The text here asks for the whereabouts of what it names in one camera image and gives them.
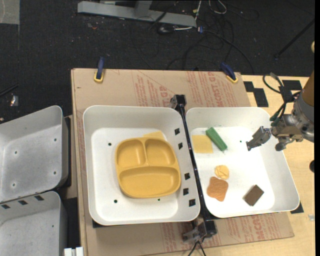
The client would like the brown cardboard board red print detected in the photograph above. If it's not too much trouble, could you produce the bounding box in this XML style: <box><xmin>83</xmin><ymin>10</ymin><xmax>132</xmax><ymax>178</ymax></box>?
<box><xmin>70</xmin><ymin>68</ymin><xmax>295</xmax><ymax>256</ymax></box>

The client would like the yellow cheese slice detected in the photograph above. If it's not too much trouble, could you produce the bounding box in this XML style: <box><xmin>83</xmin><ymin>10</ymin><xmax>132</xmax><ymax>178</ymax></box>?
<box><xmin>191</xmin><ymin>134</ymin><xmax>214</xmax><ymax>154</ymax></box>

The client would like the black block with thin wires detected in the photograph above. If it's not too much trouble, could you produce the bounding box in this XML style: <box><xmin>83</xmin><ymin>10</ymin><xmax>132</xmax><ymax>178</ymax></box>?
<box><xmin>170</xmin><ymin>94</ymin><xmax>187</xmax><ymax>109</ymax></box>
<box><xmin>181</xmin><ymin>219</ymin><xmax>218</xmax><ymax>243</ymax></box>

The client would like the yellow scrambled egg toy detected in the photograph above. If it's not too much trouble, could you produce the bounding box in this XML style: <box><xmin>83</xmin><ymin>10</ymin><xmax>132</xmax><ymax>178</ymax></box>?
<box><xmin>214</xmin><ymin>164</ymin><xmax>230</xmax><ymax>181</ymax></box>

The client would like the brown rectangular block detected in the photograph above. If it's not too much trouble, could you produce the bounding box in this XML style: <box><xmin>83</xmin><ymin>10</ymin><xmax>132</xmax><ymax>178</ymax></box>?
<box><xmin>242</xmin><ymin>184</ymin><xmax>265</xmax><ymax>207</ymax></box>

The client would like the yellow divided plate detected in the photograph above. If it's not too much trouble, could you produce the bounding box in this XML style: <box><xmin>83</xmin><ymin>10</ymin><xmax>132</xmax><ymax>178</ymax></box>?
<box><xmin>114</xmin><ymin>136</ymin><xmax>182</xmax><ymax>199</ymax></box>

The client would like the white plastic tray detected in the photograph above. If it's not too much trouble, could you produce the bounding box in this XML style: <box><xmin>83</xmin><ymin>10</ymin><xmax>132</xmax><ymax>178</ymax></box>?
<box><xmin>0</xmin><ymin>105</ymin><xmax>70</xmax><ymax>204</ymax></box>
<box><xmin>185</xmin><ymin>106</ymin><xmax>301</xmax><ymax>219</ymax></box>
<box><xmin>82</xmin><ymin>104</ymin><xmax>202</xmax><ymax>227</ymax></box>
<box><xmin>0</xmin><ymin>190</ymin><xmax>69</xmax><ymax>256</ymax></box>

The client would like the green rectangular block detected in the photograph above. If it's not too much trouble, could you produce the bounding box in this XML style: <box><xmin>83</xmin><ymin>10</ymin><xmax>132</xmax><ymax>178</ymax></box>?
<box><xmin>205</xmin><ymin>126</ymin><xmax>229</xmax><ymax>152</ymax></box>

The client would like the orange biscuit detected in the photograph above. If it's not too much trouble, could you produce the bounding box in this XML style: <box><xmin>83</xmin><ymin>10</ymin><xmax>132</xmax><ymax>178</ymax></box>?
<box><xmin>206</xmin><ymin>176</ymin><xmax>229</xmax><ymax>203</ymax></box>

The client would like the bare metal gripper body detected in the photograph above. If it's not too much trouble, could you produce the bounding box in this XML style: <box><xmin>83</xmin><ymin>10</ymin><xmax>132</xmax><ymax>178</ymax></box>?
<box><xmin>271</xmin><ymin>113</ymin><xmax>315</xmax><ymax>144</ymax></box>

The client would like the black computer mouse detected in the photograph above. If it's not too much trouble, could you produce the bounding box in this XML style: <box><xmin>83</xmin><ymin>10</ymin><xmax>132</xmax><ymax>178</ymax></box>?
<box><xmin>156</xmin><ymin>25</ymin><xmax>175</xmax><ymax>36</ymax></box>

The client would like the thin black rod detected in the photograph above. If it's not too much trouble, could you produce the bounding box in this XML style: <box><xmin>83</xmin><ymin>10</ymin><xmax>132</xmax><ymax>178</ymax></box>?
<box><xmin>177</xmin><ymin>104</ymin><xmax>211</xmax><ymax>224</ymax></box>

